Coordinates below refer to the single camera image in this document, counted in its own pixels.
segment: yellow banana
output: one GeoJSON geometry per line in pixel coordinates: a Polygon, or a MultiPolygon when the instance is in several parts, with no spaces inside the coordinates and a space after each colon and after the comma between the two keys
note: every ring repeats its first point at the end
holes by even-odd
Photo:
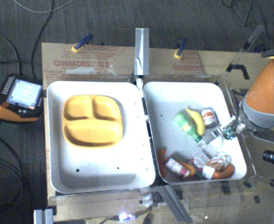
{"type": "Polygon", "coordinates": [[[189,108],[186,108],[185,111],[188,112],[195,121],[198,134],[202,135],[205,131],[205,124],[201,114],[197,111],[190,110],[189,108]]]}

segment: white tray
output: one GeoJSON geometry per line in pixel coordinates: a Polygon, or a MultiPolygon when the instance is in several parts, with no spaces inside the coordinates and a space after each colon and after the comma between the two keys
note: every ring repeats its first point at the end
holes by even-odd
{"type": "MultiPolygon", "coordinates": [[[[219,123],[226,124],[230,114],[221,89],[211,83],[182,83],[182,82],[149,82],[144,86],[144,97],[153,136],[155,151],[166,148],[166,157],[178,161],[191,159],[199,150],[194,139],[185,134],[175,122],[174,117],[187,107],[194,110],[213,108],[219,123]]],[[[236,170],[230,179],[239,179],[246,174],[246,163],[239,141],[215,140],[214,145],[222,144],[221,151],[229,154],[236,170]]],[[[209,155],[215,154],[216,148],[209,148],[209,155]]],[[[168,174],[164,181],[170,184],[182,184],[182,181],[168,174]]]]}
{"type": "Polygon", "coordinates": [[[62,194],[134,189],[150,186],[155,169],[141,96],[136,86],[114,82],[52,83],[47,90],[50,176],[62,194]],[[89,149],[63,137],[62,106],[73,95],[106,95],[116,100],[123,138],[112,147],[89,149]]]}

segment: soda can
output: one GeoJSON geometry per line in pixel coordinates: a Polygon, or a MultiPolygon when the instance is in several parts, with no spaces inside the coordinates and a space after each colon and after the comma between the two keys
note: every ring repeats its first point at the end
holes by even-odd
{"type": "Polygon", "coordinates": [[[202,110],[201,115],[206,128],[214,128],[218,125],[216,113],[212,108],[202,110]]]}
{"type": "Polygon", "coordinates": [[[165,163],[165,167],[168,168],[176,177],[180,177],[181,179],[186,178],[190,174],[188,169],[172,158],[169,158],[169,160],[165,163]]]}

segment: yellow divided plate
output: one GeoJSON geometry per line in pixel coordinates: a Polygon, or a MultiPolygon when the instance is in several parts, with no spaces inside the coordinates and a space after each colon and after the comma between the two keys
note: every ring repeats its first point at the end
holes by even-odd
{"type": "Polygon", "coordinates": [[[119,106],[108,96],[71,96],[63,104],[62,130],[64,138],[73,145],[115,145],[122,139],[119,106]]]}

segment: white cable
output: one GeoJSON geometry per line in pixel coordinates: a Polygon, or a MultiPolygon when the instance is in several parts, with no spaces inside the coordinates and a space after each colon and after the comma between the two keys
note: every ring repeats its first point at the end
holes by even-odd
{"type": "Polygon", "coordinates": [[[21,6],[22,8],[24,8],[24,9],[30,11],[30,12],[33,12],[33,13],[50,13],[50,12],[57,11],[58,9],[61,9],[61,8],[63,8],[64,6],[70,4],[71,2],[74,2],[74,1],[76,1],[76,0],[70,0],[70,1],[68,1],[67,3],[63,4],[62,6],[57,7],[57,8],[55,8],[55,9],[53,9],[53,10],[49,10],[49,11],[34,11],[34,10],[31,10],[31,9],[25,7],[24,5],[22,5],[21,3],[19,3],[19,2],[16,1],[16,0],[12,0],[12,1],[14,1],[17,5],[21,6]]]}

